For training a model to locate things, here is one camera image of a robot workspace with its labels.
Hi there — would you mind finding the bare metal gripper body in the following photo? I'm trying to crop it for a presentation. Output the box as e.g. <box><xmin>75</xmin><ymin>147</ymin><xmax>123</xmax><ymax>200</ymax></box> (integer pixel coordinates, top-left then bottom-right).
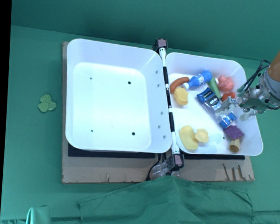
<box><xmin>237</xmin><ymin>87</ymin><xmax>280</xmax><ymax>115</ymax></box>

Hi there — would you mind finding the red toy food piece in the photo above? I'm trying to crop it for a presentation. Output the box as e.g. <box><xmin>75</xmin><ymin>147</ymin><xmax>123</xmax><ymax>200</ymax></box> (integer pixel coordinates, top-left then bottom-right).
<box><xmin>221</xmin><ymin>91</ymin><xmax>237</xmax><ymax>103</ymax></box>

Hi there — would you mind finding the blue and silver packet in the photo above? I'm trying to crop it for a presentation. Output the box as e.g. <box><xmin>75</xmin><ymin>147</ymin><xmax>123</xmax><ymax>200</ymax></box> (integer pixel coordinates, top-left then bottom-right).
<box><xmin>195</xmin><ymin>87</ymin><xmax>239</xmax><ymax>130</ymax></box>

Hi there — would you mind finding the green cone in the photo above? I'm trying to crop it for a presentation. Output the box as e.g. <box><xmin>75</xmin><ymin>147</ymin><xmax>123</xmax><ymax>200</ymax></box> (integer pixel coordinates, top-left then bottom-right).
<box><xmin>206</xmin><ymin>77</ymin><xmax>223</xmax><ymax>101</ymax></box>

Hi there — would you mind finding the pink toy shrimp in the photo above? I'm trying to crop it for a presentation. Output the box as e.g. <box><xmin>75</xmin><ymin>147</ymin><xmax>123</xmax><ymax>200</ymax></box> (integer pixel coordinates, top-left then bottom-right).
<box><xmin>216</xmin><ymin>75</ymin><xmax>235</xmax><ymax>93</ymax></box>

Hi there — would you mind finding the purple ice cream cone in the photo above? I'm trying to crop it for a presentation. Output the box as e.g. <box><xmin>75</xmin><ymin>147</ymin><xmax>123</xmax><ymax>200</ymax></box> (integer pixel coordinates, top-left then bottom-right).
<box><xmin>222</xmin><ymin>124</ymin><xmax>245</xmax><ymax>153</ymax></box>

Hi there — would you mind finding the white plastic tray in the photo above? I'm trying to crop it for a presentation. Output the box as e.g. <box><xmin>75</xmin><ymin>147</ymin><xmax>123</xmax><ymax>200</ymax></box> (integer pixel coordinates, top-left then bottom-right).
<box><xmin>160</xmin><ymin>51</ymin><xmax>268</xmax><ymax>158</ymax></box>
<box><xmin>61</xmin><ymin>37</ymin><xmax>178</xmax><ymax>156</ymax></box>

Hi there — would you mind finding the blue and white bottle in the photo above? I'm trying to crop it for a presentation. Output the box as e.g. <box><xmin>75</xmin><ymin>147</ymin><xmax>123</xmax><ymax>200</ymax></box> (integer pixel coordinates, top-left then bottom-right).
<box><xmin>180</xmin><ymin>68</ymin><xmax>213</xmax><ymax>91</ymax></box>

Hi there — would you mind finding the yellow ridged chip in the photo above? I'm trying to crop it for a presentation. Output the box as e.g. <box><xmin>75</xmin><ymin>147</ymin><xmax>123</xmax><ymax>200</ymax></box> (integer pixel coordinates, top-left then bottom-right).
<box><xmin>172</xmin><ymin>86</ymin><xmax>190</xmax><ymax>106</ymax></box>
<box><xmin>194</xmin><ymin>128</ymin><xmax>210</xmax><ymax>144</ymax></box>

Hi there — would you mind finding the yellow potato slice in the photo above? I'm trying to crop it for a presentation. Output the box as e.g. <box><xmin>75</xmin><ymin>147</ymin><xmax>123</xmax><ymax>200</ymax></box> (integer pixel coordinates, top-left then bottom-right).
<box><xmin>177</xmin><ymin>124</ymin><xmax>200</xmax><ymax>151</ymax></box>

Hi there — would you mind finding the orange toy sausage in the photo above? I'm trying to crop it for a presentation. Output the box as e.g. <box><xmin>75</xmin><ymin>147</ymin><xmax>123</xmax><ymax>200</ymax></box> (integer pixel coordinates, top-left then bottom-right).
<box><xmin>169</xmin><ymin>75</ymin><xmax>191</xmax><ymax>94</ymax></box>

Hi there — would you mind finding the thin black and white rod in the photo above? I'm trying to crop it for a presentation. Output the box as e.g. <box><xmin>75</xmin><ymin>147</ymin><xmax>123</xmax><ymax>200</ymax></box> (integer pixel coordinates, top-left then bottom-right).
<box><xmin>152</xmin><ymin>47</ymin><xmax>187</xmax><ymax>157</ymax></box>

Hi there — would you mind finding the green cloth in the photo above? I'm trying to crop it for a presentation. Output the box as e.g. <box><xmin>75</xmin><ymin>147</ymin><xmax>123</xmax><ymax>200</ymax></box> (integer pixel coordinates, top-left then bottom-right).
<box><xmin>77</xmin><ymin>171</ymin><xmax>280</xmax><ymax>224</ymax></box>

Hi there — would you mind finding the brown cardboard board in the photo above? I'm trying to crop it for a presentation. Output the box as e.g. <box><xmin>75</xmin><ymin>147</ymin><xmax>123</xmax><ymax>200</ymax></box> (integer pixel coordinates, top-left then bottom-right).
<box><xmin>55</xmin><ymin>41</ymin><xmax>262</xmax><ymax>194</ymax></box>

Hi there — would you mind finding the green ridged leaf toy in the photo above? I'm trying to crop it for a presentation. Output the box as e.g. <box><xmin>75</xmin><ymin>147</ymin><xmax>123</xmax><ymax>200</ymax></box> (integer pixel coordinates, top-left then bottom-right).
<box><xmin>37</xmin><ymin>93</ymin><xmax>58</xmax><ymax>114</ymax></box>

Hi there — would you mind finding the black block with thin wires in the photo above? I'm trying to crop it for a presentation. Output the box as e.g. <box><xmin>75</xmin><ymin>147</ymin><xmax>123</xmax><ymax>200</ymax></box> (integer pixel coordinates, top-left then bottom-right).
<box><xmin>166</xmin><ymin>152</ymin><xmax>186</xmax><ymax>173</ymax></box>
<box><xmin>152</xmin><ymin>38</ymin><xmax>169</xmax><ymax>52</ymax></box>

